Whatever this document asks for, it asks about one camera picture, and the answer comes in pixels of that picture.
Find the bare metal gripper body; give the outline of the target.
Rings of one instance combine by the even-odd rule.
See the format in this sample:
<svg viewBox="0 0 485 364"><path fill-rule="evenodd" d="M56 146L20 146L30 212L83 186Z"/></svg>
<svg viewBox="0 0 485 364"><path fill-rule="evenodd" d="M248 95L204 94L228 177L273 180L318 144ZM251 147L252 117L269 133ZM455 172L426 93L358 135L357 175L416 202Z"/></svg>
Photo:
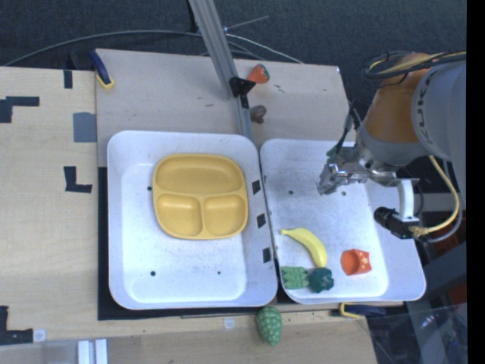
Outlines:
<svg viewBox="0 0 485 364"><path fill-rule="evenodd" d="M327 152L327 169L334 177L348 176L348 184L372 180L388 187L397 179L397 168L379 162L368 149L357 146L343 146L339 149L334 146Z"/></svg>

